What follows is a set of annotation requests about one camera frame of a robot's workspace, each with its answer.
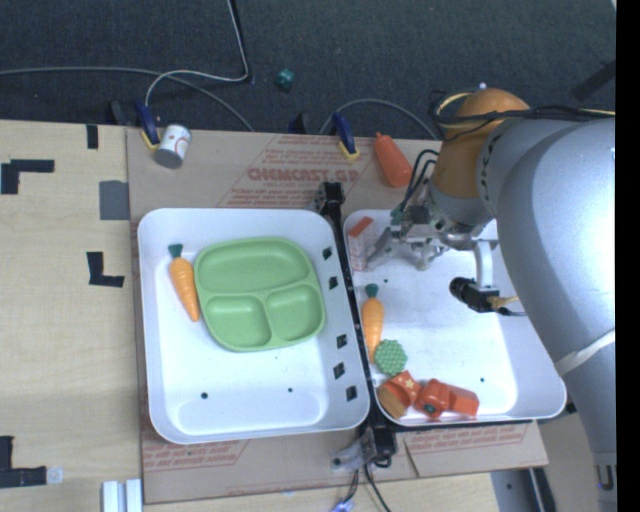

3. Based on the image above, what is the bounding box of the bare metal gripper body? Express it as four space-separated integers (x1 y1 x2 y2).
390 203 497 253

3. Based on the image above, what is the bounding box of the orange and white carton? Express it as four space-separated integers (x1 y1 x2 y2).
346 215 376 273

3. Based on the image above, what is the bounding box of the thin black rod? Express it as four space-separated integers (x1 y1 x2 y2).
327 212 384 429

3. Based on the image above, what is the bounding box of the orange carrot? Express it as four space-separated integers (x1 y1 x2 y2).
360 282 386 364
167 243 202 323

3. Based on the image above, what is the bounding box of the orange bottle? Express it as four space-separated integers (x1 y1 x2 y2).
374 131 415 190

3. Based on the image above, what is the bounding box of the white plastic tray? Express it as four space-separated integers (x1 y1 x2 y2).
343 208 568 428
137 207 372 445

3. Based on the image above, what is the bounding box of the green round bumpy toy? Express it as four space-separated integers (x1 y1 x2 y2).
373 339 409 378

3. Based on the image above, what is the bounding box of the brown cardboard board red print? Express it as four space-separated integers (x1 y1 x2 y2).
124 127 550 505

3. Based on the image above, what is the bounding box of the green divided plate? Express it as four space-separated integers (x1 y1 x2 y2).
192 235 327 354

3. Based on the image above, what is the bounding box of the orange can with star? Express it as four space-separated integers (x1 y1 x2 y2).
376 369 422 421

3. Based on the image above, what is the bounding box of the white can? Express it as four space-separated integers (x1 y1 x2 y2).
152 123 194 170

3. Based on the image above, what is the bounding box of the black cylinder on white bracket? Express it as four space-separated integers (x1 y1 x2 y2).
448 239 502 314

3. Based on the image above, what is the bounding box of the black block with thin wires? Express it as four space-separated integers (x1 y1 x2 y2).
314 180 348 218
356 423 399 465

